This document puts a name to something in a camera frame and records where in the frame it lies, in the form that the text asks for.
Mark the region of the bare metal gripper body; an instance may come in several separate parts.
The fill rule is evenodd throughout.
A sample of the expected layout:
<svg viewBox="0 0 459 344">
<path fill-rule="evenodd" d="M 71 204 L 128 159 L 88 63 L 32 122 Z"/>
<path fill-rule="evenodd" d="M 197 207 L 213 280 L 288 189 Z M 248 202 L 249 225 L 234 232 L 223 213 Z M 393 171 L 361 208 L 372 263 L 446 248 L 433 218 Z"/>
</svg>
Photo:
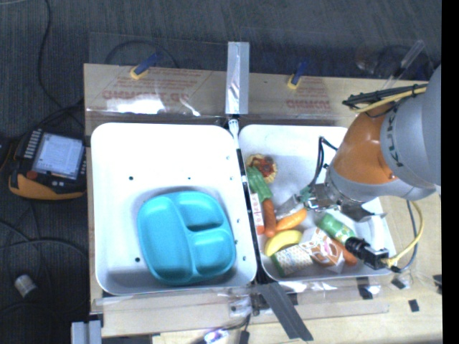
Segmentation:
<svg viewBox="0 0 459 344">
<path fill-rule="evenodd" d="M 332 183 L 317 183 L 307 188 L 306 206 L 314 211 L 335 209 L 341 205 L 342 195 Z"/>
</svg>

